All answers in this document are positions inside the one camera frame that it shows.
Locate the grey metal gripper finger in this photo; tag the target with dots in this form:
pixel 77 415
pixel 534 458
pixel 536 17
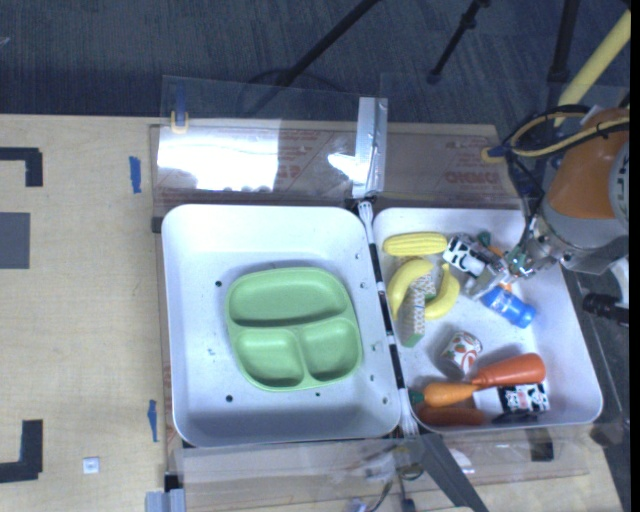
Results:
pixel 496 254
pixel 482 286

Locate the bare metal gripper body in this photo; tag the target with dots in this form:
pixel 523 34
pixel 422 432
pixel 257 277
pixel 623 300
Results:
pixel 537 252

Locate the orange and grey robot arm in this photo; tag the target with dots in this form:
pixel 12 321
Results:
pixel 580 185

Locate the blue bottle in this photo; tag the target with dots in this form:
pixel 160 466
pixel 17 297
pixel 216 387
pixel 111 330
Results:
pixel 510 306

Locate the black and white cow carton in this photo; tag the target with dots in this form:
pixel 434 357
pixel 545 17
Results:
pixel 460 252

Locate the yellow banana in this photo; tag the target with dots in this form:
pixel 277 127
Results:
pixel 447 297
pixel 402 282

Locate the white can orange print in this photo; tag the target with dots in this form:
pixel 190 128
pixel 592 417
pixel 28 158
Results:
pixel 462 352

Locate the green orange patterned carton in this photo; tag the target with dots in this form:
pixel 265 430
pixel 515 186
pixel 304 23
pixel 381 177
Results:
pixel 415 320

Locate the yellow corn cob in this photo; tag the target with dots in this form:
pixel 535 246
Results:
pixel 415 244

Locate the orange bottle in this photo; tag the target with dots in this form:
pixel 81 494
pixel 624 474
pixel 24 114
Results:
pixel 515 371

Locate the white plastic tray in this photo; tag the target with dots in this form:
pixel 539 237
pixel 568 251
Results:
pixel 200 300
pixel 555 350

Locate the thin black and white rod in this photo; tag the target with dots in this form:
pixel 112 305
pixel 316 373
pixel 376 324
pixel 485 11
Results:
pixel 385 305

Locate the orange carrot green top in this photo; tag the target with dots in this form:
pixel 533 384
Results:
pixel 445 394

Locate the black and white cow can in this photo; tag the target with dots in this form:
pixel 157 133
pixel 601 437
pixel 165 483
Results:
pixel 525 398

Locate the green divided plate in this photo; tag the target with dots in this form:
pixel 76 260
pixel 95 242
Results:
pixel 290 320

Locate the small white square piece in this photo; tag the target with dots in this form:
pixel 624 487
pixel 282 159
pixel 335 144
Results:
pixel 91 465

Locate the black cylinder on white bracket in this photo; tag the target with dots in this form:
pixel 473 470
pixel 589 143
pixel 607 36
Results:
pixel 602 305

